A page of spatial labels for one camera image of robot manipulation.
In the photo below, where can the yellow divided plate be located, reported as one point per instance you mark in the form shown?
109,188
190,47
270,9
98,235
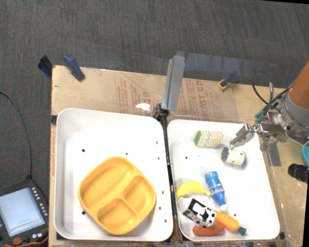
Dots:
111,181

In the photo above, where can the orange carrot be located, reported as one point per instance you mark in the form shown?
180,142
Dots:
226,220

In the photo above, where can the white plastic tray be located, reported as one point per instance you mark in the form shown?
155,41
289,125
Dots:
254,189
110,132

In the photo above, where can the blue bottle with white cap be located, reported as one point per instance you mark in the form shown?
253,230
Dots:
215,187

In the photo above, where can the black and white carton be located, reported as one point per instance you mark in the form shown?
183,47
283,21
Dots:
200,212

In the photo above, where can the orange sausage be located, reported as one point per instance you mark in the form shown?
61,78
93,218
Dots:
206,231

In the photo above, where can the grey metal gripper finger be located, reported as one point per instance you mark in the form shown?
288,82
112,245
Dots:
237,137
247,137

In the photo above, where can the white can with orange dots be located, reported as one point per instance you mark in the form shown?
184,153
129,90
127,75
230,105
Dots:
235,158

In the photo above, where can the black cylinder on white bracket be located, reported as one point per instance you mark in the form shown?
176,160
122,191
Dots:
299,172

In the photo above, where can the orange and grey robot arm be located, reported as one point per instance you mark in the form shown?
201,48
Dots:
306,83

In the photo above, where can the brown cardboard board red print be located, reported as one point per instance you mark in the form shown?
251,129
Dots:
106,91

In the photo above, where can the yellow banana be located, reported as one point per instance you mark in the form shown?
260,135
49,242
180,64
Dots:
190,189

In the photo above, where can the green and yellow patterned carton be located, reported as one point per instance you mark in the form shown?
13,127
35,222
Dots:
210,139

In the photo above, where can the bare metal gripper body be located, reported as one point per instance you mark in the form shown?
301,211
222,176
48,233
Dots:
276,129

